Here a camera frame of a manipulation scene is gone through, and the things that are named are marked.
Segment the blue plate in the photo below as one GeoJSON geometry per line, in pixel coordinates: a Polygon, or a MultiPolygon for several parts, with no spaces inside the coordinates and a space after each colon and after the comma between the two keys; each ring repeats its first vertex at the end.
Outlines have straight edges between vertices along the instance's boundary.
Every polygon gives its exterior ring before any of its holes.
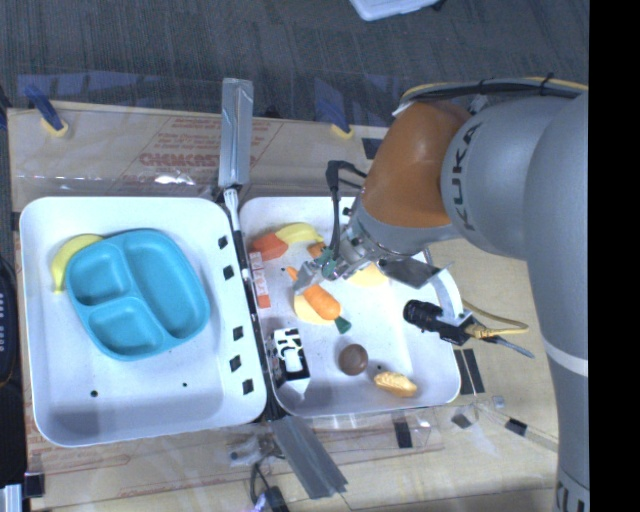
{"type": "Polygon", "coordinates": [[[69,261],[65,282],[91,339],[115,359],[169,350],[209,321],[209,300],[193,267],[157,230],[127,231],[86,247],[69,261]]]}

